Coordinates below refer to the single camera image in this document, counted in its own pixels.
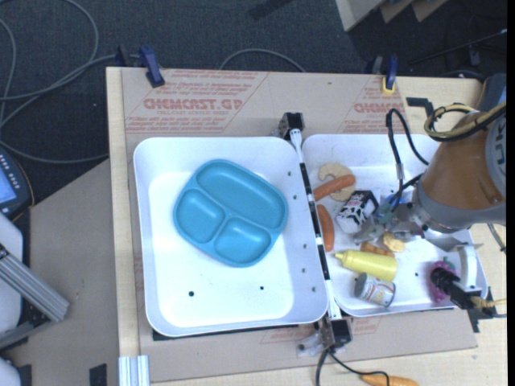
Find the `yellow cylinder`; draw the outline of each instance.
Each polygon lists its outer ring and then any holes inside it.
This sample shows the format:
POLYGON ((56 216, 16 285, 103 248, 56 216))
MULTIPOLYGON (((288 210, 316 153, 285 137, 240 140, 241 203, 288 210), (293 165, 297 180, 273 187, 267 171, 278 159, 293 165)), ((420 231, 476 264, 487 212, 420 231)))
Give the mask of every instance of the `yellow cylinder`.
POLYGON ((384 281, 392 281, 397 273, 395 257, 377 253, 346 250, 335 255, 342 266, 358 273, 367 273, 384 281))

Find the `clip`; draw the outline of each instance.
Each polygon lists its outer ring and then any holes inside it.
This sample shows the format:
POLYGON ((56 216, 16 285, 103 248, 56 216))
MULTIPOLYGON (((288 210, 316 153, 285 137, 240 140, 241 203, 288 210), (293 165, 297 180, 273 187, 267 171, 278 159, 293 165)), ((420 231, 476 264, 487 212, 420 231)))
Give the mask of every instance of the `clip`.
POLYGON ((386 69, 386 76, 383 77, 381 90, 384 94, 392 94, 395 92, 395 77, 397 75, 397 56, 391 55, 388 59, 388 67, 386 69))
POLYGON ((158 60, 152 47, 148 44, 143 45, 139 48, 138 54, 143 66, 148 68, 146 78, 150 81, 152 87, 163 86, 165 82, 159 71, 158 60))

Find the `soda can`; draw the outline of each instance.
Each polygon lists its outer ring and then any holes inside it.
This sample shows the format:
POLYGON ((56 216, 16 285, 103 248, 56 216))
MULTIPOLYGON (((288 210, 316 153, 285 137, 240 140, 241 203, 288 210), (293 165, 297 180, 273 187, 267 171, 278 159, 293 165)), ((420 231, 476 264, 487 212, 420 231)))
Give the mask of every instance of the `soda can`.
POLYGON ((395 297, 395 284, 362 273, 356 280, 354 295, 367 302, 388 307, 395 297))

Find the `blue plate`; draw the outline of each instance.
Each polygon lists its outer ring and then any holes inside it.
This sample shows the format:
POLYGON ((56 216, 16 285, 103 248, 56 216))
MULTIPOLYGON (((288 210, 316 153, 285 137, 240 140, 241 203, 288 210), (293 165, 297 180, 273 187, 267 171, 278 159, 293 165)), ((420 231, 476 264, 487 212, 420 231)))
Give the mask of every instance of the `blue plate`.
POLYGON ((282 193, 228 160, 211 160, 188 180, 173 218, 179 234, 227 265, 258 263, 274 246, 288 216, 282 193))

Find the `screen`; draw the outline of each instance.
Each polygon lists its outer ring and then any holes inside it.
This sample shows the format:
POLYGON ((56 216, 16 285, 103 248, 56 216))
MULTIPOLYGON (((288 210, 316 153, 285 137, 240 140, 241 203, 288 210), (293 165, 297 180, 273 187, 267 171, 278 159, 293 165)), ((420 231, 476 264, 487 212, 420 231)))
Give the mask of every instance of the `screen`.
POLYGON ((15 199, 13 187, 3 170, 0 170, 0 203, 15 199))

